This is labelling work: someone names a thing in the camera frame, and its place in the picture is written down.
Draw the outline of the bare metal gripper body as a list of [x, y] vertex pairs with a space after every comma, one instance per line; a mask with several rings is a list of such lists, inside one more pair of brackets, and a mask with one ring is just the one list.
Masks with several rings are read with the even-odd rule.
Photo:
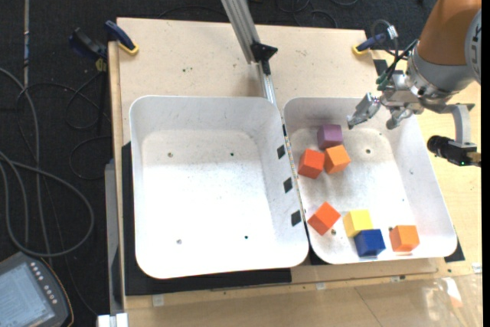
[[383, 90], [380, 102], [394, 110], [409, 109], [421, 113], [424, 109], [440, 112], [455, 95], [429, 82], [415, 72], [393, 74]]

